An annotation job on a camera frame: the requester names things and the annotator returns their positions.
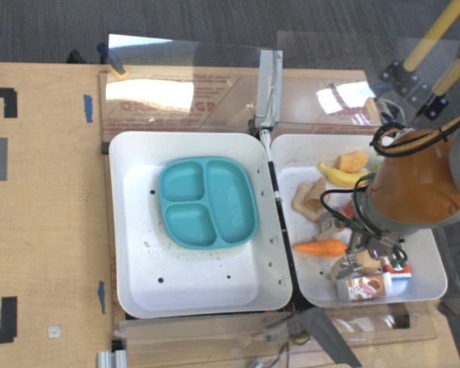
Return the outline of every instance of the toy carrot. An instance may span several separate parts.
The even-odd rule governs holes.
[[[317,256],[341,256],[347,249],[347,246],[335,238],[323,241],[312,241],[304,244],[298,244],[293,247],[295,251],[305,252],[306,254]]]

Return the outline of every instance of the toy banana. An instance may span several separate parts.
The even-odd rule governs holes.
[[[322,169],[327,178],[336,186],[353,188],[357,181],[368,174],[368,172],[347,173],[336,168],[325,166],[324,163],[319,163],[319,169]]]

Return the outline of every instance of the metal bracket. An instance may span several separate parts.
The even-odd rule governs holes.
[[[282,71],[283,51],[261,51],[256,127],[272,129],[279,122]]]
[[[391,63],[379,77],[382,81],[392,84],[393,89],[403,97],[407,97],[419,85],[419,77],[413,72],[406,71],[400,61]]]
[[[443,96],[432,95],[420,110],[430,120],[434,120],[448,106],[449,102]]]
[[[407,100],[411,105],[419,109],[426,102],[426,100],[429,99],[431,94],[431,87],[427,83],[422,82],[411,92]]]

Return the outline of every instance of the orange robot housing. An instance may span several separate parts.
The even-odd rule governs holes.
[[[394,143],[416,138],[431,130],[418,130]],[[460,211],[460,191],[450,171],[452,139],[399,158],[385,158],[370,185],[373,207],[398,222],[435,224]]]

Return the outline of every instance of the teal plate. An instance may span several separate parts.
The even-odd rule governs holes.
[[[251,183],[231,159],[178,159],[159,175],[159,201],[169,236],[191,249],[244,244],[257,231]]]

